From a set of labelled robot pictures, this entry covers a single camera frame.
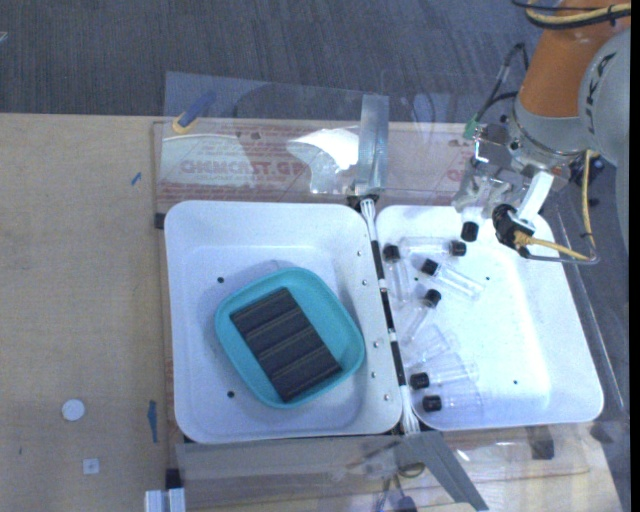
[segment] gray floor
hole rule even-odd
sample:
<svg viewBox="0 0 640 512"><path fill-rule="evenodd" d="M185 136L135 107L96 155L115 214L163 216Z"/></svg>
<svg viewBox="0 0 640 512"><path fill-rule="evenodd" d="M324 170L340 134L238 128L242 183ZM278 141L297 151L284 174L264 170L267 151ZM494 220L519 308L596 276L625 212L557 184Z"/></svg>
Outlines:
<svg viewBox="0 0 640 512"><path fill-rule="evenodd" d="M378 92L390 96L392 121L439 122L466 122L507 51L522 41L531 55L540 35L508 0L5 0L3 31L2 112L162 115L169 100L172 113L167 77L190 73ZM516 59L505 91L523 76ZM246 115L259 104L245 102ZM594 230L608 250L597 268L573 276L590 295L597 323L586 330L607 345L602 369L622 396L607 404L594 436L630 510L628 256L614 179L615 170L603 172L592 189ZM562 197L578 211L576 190Z"/></svg>

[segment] orange cylinder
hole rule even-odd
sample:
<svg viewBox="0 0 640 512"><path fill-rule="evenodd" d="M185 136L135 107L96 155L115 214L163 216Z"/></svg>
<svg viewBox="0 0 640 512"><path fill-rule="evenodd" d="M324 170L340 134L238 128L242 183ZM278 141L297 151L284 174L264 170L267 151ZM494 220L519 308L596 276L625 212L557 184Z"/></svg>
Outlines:
<svg viewBox="0 0 640 512"><path fill-rule="evenodd" d="M560 7L608 7L628 0L565 0ZM577 11L558 11L557 15ZM545 117L576 117L580 82L598 49L629 27L631 18L586 27L545 30L540 36L519 99L530 113Z"/></svg>

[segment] robotic arm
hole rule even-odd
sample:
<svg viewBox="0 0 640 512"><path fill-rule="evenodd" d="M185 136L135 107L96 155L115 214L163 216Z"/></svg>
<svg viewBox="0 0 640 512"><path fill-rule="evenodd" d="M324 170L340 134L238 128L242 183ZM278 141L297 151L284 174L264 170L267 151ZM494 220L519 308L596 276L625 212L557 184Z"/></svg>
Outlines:
<svg viewBox="0 0 640 512"><path fill-rule="evenodd" d="M546 30L506 123L475 131L475 154L453 205L463 218L469 212L491 217L498 240L524 257L546 259L526 248L540 242L531 238L532 220L549 192L566 185L572 166L584 159L588 173L594 154L618 167L618 213L628 250L631 7L609 4L566 0L550 8L556 16L525 4L530 21ZM473 237L473 229L463 229L463 238ZM564 252L570 259L563 261L596 261L594 254Z"/></svg>

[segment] wooden table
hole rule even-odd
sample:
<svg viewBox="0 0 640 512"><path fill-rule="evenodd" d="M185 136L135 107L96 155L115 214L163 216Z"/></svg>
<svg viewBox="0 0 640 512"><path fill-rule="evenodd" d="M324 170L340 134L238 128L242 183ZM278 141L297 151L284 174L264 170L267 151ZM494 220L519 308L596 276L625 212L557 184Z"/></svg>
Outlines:
<svg viewBox="0 0 640 512"><path fill-rule="evenodd" d="M0 510L130 512L164 487L154 121L0 115ZM86 406L76 422L61 414L71 398ZM465 468L492 510L620 510L601 448L582 444L588 471L576 474L491 480ZM84 474L85 459L99 472ZM427 491L434 510L471 510ZM273 506L303 509L317 502Z"/></svg>

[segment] white circle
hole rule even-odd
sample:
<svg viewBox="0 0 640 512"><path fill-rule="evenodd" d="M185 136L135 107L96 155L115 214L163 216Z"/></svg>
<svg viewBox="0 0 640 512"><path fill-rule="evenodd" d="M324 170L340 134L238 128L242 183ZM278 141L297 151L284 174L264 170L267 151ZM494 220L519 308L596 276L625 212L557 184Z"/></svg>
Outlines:
<svg viewBox="0 0 640 512"><path fill-rule="evenodd" d="M84 410L84 404L80 400L72 398L62 406L62 417L67 421L78 421L84 416Z"/></svg>

